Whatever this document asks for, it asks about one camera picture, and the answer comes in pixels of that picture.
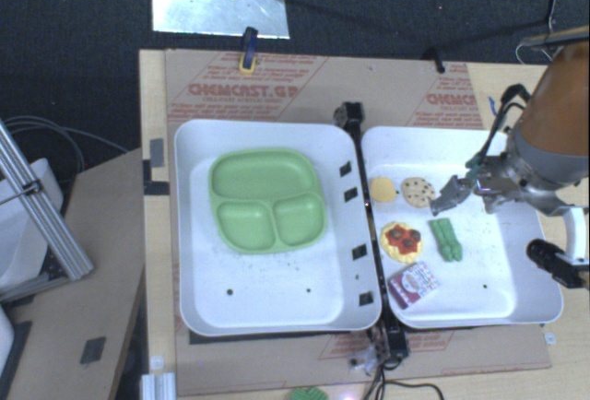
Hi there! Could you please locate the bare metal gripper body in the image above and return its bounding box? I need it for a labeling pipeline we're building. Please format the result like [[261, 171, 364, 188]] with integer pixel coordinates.
[[472, 152, 572, 217]]

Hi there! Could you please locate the chocolate chip biscuit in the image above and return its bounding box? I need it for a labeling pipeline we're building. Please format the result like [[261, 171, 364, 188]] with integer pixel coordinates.
[[400, 176, 437, 210]]

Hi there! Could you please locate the green toy asparagus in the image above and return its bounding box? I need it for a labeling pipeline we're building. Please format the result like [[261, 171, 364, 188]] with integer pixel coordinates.
[[429, 217, 464, 264]]

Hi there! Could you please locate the white plastic tray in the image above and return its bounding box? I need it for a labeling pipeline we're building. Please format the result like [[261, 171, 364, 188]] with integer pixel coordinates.
[[173, 118, 384, 338], [360, 125, 565, 330]]

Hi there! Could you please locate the yellow pizza with red topping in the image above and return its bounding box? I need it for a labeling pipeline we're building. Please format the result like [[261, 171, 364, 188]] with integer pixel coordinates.
[[379, 220, 425, 265]]

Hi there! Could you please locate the yellow toy fruit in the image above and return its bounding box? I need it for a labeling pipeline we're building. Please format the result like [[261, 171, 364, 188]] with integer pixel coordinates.
[[369, 176, 400, 204]]

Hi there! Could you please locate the thin black rod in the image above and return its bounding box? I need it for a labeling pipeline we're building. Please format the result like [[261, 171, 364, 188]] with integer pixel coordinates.
[[348, 121, 394, 336]]

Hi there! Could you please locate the red and white carton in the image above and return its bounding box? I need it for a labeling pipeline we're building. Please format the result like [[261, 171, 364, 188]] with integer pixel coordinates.
[[387, 260, 441, 311]]

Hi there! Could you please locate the green divided plate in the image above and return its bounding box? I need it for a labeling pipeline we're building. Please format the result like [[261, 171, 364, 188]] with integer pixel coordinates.
[[207, 147, 330, 255]]

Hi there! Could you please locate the brown cardboard board red print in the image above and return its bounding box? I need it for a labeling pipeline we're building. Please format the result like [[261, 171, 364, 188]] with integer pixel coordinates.
[[163, 49, 553, 397]]

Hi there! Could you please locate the green ribbed toy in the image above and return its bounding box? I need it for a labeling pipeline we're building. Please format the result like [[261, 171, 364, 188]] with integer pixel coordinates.
[[289, 386, 330, 400]]

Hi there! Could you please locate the black cylinder on white bracket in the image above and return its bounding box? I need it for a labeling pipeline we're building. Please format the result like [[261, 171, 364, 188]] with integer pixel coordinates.
[[525, 204, 590, 289]]

